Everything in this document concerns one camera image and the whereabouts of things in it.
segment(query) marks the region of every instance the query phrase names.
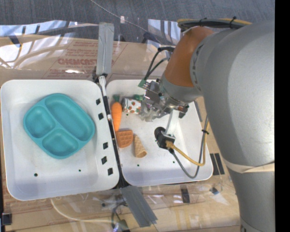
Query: waffle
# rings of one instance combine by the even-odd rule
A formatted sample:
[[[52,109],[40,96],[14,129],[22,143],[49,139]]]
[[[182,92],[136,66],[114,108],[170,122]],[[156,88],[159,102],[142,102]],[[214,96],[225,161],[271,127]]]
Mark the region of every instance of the waffle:
[[[134,153],[136,157],[144,157],[147,155],[147,152],[141,142],[141,139],[135,135],[134,136]]]
[[[119,148],[128,147],[133,141],[133,131],[132,130],[119,130],[116,131],[116,139]]]

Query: cable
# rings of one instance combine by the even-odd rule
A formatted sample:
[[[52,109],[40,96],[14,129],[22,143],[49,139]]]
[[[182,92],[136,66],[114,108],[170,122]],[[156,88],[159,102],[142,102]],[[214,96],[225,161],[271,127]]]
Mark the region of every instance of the cable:
[[[169,150],[169,152],[170,152],[170,153],[175,157],[176,161],[178,162],[179,166],[180,166],[181,169],[184,171],[184,173],[185,173],[189,178],[191,178],[191,179],[194,179],[194,178],[198,175],[198,172],[199,172],[199,168],[200,168],[200,166],[204,166],[204,165],[205,165],[205,146],[206,146],[206,139],[207,139],[207,134],[208,134],[208,132],[207,132],[208,127],[209,127],[209,121],[208,121],[208,117],[206,116],[205,125],[204,125],[204,130],[202,130],[202,131],[203,131],[203,136],[202,136],[201,149],[200,149],[200,156],[199,156],[199,162],[200,162],[200,161],[201,161],[201,158],[202,158],[202,155],[203,155],[203,163],[200,164],[199,162],[195,162],[195,161],[193,160],[195,163],[197,163],[196,165],[198,166],[195,175],[190,175],[190,174],[187,172],[187,170],[185,169],[185,167],[183,166],[183,164],[182,164],[182,163],[180,162],[180,160],[178,159],[177,155],[174,153],[174,151],[173,151],[174,149],[175,149],[176,151],[178,151],[179,149],[176,148],[172,142],[171,142],[171,144],[170,144],[170,143],[169,143],[170,141],[166,141],[167,147],[168,147],[168,145],[169,145],[169,146],[172,146],[172,145],[173,145],[174,149],[170,147],[171,150]],[[182,154],[185,158],[187,158],[187,159],[188,159],[188,158],[191,159],[190,157],[188,157],[188,156],[187,156],[185,153],[183,153],[182,151],[180,151],[180,152],[181,152],[181,154]]]
[[[109,11],[109,10],[103,8],[101,5],[99,5],[99,4],[98,4],[97,2],[95,2],[94,0],[90,0],[90,1],[93,2],[95,5],[97,5],[100,9],[102,9],[102,10],[106,11],[107,13],[111,14],[112,16],[115,16],[116,18],[121,19],[120,16],[118,16],[118,15],[114,14],[113,12],[111,12],[111,11]],[[131,24],[131,25],[134,25],[134,26],[136,26],[137,28],[140,28],[141,30],[147,32],[146,29],[140,27],[139,25],[134,24],[133,22],[130,22],[130,21],[127,21],[127,20],[125,20],[125,22],[127,22],[127,23],[129,23],[129,24]]]
[[[120,207],[121,205],[124,205],[124,206],[127,206],[126,202],[121,202],[119,203],[112,211],[112,215],[111,215],[111,225],[112,225],[112,228],[114,229],[115,228],[115,224],[114,224],[114,216],[116,215],[118,220],[121,221],[119,215],[117,214],[116,210],[118,207]]]
[[[145,75],[145,77],[144,77],[145,80],[148,79],[148,77],[149,77],[149,76],[151,75],[151,73],[155,70],[155,68],[157,68],[157,67],[158,67],[158,66],[159,66],[163,61],[165,61],[165,60],[168,59],[168,58],[166,58],[166,59],[162,59],[158,64],[155,65],[155,67],[154,67],[153,69],[151,69],[151,67],[153,66],[154,61],[155,61],[156,57],[158,56],[158,54],[159,54],[160,52],[162,52],[162,51],[170,51],[170,52],[173,52],[174,49],[175,49],[175,48],[172,47],[172,46],[166,46],[166,47],[159,47],[159,48],[158,48],[158,50],[157,50],[157,52],[155,53],[153,59],[151,60],[151,63],[150,63],[149,68],[148,68],[148,71],[147,71],[147,73],[146,73],[146,75]]]
[[[177,21],[177,25],[181,28],[182,31],[186,31],[189,28],[200,26],[200,27],[212,27],[212,28],[232,28],[232,29],[239,29],[241,27],[250,25],[250,22],[237,20],[236,17],[232,19],[223,18],[223,19],[201,19],[201,20],[194,20],[194,19],[179,19]]]
[[[60,214],[62,215],[63,217],[67,218],[67,219],[70,219],[70,220],[73,220],[73,221],[80,221],[80,222],[90,222],[90,223],[97,223],[97,222],[103,222],[103,223],[111,223],[109,220],[97,220],[97,219],[88,219],[88,220],[85,220],[85,219],[78,219],[78,218],[74,218],[74,217],[70,217],[66,214],[64,214],[63,212],[61,212],[57,206],[54,204],[53,202],[53,199],[50,200],[51,201],[51,204],[53,206],[53,208]]]
[[[164,59],[162,59],[162,60],[160,60],[154,67],[153,67],[153,69],[149,72],[149,75],[151,75],[152,74],[152,72],[154,72],[154,70],[162,63],[162,62],[164,62],[165,60],[169,60],[170,58],[164,58]]]

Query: white tray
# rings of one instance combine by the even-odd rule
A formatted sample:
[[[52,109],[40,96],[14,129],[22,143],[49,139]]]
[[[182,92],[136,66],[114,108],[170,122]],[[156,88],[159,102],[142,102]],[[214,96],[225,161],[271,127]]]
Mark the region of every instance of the white tray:
[[[70,96],[93,119],[96,133],[77,153],[55,159],[26,134],[27,110],[52,93]],[[100,88],[84,80],[12,80],[0,90],[6,182],[18,200],[36,200],[113,188],[119,180]]]
[[[120,94],[121,98],[133,97],[134,94],[143,95],[145,90],[138,87],[140,80],[114,80],[106,87],[110,105],[114,94]],[[185,152],[189,157],[198,161],[202,128],[199,117],[192,103],[188,112],[179,119],[175,131],[176,140],[174,145]],[[159,148],[155,142],[154,130],[162,126],[166,128],[169,116],[156,118],[153,122],[145,122],[136,114],[123,113],[119,130],[132,130],[138,135],[147,150],[143,158],[134,156],[134,145],[119,149],[119,159],[122,172],[126,181],[133,186],[154,186],[163,184],[175,184],[191,181],[206,180],[213,174],[213,165],[206,146],[206,164],[200,167],[199,173],[194,179],[190,179],[182,171],[173,155],[166,149]],[[176,153],[184,167],[194,175],[197,166],[190,163],[183,156]]]

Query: orange carrot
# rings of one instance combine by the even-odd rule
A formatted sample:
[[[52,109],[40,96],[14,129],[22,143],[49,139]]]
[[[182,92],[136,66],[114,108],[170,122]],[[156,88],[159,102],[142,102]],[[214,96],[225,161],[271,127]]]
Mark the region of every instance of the orange carrot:
[[[119,131],[119,125],[121,122],[121,116],[122,116],[122,105],[119,102],[119,95],[114,95],[115,102],[113,103],[111,107],[111,114],[113,119],[113,125],[114,130]]]

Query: gray carpet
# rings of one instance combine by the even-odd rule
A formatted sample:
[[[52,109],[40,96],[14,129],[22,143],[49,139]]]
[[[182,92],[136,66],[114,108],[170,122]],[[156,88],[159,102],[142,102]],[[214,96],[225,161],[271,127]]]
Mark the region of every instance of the gray carpet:
[[[121,24],[120,16],[128,23]],[[0,0],[0,25],[47,20],[111,22],[115,25],[115,40],[129,42],[146,39],[149,19],[176,21],[233,16],[249,22],[275,19],[275,0]],[[80,30],[77,36],[96,37],[97,32]]]

